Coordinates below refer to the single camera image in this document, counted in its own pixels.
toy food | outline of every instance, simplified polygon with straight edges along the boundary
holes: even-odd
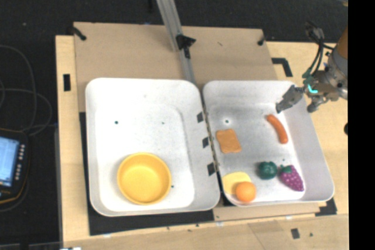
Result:
[[[254,183],[244,181],[236,186],[236,196],[242,202],[251,202],[257,195],[257,188]]]
[[[262,179],[272,179],[277,175],[277,165],[274,162],[261,162],[258,166],[258,174]]]
[[[283,183],[295,191],[304,191],[304,182],[293,165],[281,165],[280,168],[280,179]]]
[[[287,132],[283,124],[280,122],[280,120],[276,118],[274,115],[269,114],[267,115],[267,121],[275,128],[277,135],[279,136],[280,143],[282,144],[288,143]]]
[[[242,150],[236,132],[233,129],[226,129],[216,132],[216,139],[220,144],[223,153],[237,153]]]
[[[222,177],[223,189],[227,194],[234,195],[239,183],[251,181],[250,176],[244,172],[233,172]]]

black bracket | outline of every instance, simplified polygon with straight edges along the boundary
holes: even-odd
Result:
[[[190,58],[189,48],[191,47],[192,44],[195,43],[196,39],[193,39],[191,37],[187,37],[184,35],[177,35],[176,41],[177,41],[178,49],[179,50],[183,49],[183,52],[185,53],[185,57],[189,59]]]

sausage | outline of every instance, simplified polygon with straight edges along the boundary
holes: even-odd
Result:
[[[276,118],[274,115],[269,114],[267,115],[267,121],[271,123],[271,125],[275,128],[277,135],[279,136],[279,141],[282,144],[288,143],[288,135],[287,132],[283,126],[283,124],[280,122],[278,118]]]

green toy vegetable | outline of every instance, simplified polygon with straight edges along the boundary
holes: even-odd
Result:
[[[261,162],[258,167],[262,179],[272,179],[277,175],[277,166],[274,162]]]

toy orange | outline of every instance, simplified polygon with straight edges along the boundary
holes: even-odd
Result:
[[[236,186],[236,196],[242,202],[251,202],[257,195],[257,188],[254,183],[244,181]]]

